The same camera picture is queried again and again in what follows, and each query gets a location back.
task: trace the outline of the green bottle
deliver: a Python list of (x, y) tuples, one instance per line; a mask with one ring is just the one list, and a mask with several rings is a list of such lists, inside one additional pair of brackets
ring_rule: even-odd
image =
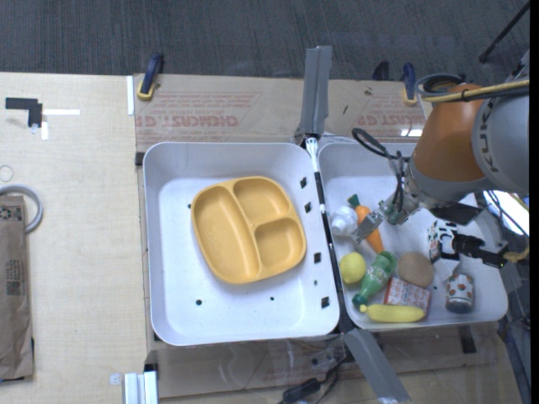
[(386, 285), (396, 267), (397, 258), (394, 254), (386, 251), (378, 253), (372, 265), (367, 269), (365, 277), (361, 280), (360, 291), (352, 298), (354, 305), (357, 308), (366, 305), (369, 298)]

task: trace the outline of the white plastic tray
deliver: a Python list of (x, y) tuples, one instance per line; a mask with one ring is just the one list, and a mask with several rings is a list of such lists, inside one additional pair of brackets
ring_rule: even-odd
[[(413, 152), (414, 144), (390, 144), (386, 147), (393, 153), (400, 150), (404, 156), (409, 156)], [(360, 202), (374, 210), (379, 202), (391, 196), (396, 188), (396, 179), (387, 159), (366, 150), (359, 143), (329, 143), (320, 149), (318, 162), (329, 214), (346, 204), (352, 194), (358, 194)], [(474, 205), (470, 198), (471, 196), (463, 202)], [(435, 220), (427, 210), (420, 210), (399, 226), (382, 222), (379, 229), (384, 247), (397, 257), (409, 251), (419, 251), (428, 257), (428, 230)], [(482, 236), (474, 223), (458, 226), (458, 231), (465, 235)], [(346, 237), (335, 237), (334, 245), (338, 260), (346, 253), (354, 251), (351, 240)], [(360, 250), (367, 264), (371, 264), (375, 253), (367, 242), (361, 243)], [(430, 308), (427, 317), (420, 322), (398, 324), (372, 321), (352, 303), (352, 297), (360, 289), (358, 284), (343, 284), (347, 312), (357, 326), (370, 330), (497, 321), (505, 315), (508, 307), (507, 293), (499, 270), (484, 265), (480, 259), (466, 260), (472, 265), (471, 274), (475, 279), (475, 307), (471, 313), (455, 314), (445, 309), (446, 285), (437, 278), (428, 287), (431, 292)], [(384, 293), (385, 290), (372, 297), (370, 303), (382, 303)]]
[[(164, 342), (308, 338), (334, 330), (339, 305), (306, 151), (286, 143), (165, 142), (147, 151), (143, 169), (151, 317)], [(302, 221), (307, 252), (282, 274), (228, 284), (203, 258), (189, 204), (214, 183), (253, 175), (274, 179), (288, 193)]]

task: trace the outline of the red and white box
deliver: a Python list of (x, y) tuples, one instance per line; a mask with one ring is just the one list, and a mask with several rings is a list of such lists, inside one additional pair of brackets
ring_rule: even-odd
[(428, 289), (408, 283), (397, 277), (391, 277), (387, 282), (384, 304), (390, 306), (417, 306), (426, 314), (429, 303), (430, 291)]

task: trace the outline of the brown paper bag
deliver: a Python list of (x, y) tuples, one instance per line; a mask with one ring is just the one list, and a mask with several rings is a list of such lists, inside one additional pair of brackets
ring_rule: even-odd
[(0, 196), (0, 380), (32, 374), (24, 197)]

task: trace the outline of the metal ring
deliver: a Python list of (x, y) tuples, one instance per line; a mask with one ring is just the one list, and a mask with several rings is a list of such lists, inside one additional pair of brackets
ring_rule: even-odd
[[(9, 175), (9, 178), (3, 178), (2, 177), (2, 169), (8, 169), (9, 172), (11, 173)], [(9, 165), (0, 165), (0, 180), (3, 181), (4, 183), (9, 183), (9, 181), (11, 181), (11, 178), (13, 178), (13, 168)]]
[(22, 184), (10, 184), (0, 187), (0, 196), (8, 193), (26, 194), (37, 205), (37, 213), (35, 214), (34, 219), (26, 226), (25, 229), (26, 233), (31, 233), (40, 224), (41, 218), (43, 217), (43, 204), (41, 203), (40, 197), (33, 189)]

